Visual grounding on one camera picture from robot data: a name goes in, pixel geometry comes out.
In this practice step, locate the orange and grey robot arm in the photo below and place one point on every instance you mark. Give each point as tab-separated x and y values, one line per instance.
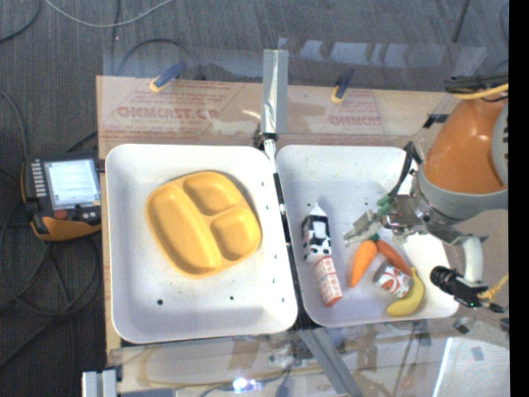
463	155

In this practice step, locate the orange and white carton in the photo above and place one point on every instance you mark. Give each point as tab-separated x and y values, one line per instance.
328	281

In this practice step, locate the orange carrot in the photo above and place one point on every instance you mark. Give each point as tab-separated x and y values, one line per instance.
392	255
362	261

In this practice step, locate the cow print milk carton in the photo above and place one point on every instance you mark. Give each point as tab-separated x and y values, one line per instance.
316	234

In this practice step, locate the yellow banana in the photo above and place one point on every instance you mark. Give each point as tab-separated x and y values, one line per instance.
413	300

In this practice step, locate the red and white can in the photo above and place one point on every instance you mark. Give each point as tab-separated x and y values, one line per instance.
392	281

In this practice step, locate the white plastic tray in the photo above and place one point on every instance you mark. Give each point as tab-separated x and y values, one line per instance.
351	180
136	230

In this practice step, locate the yellow divided plate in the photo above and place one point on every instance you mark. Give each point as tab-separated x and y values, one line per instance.
198	221

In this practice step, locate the brown cardboard board red print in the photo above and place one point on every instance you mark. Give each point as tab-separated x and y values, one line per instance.
173	114

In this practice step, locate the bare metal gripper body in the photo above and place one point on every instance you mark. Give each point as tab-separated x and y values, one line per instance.
407	215

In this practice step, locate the black cylinder on white bracket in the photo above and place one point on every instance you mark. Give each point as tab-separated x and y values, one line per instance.
452	283

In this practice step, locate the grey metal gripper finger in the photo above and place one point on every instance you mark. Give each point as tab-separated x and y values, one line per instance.
354	235
365	218

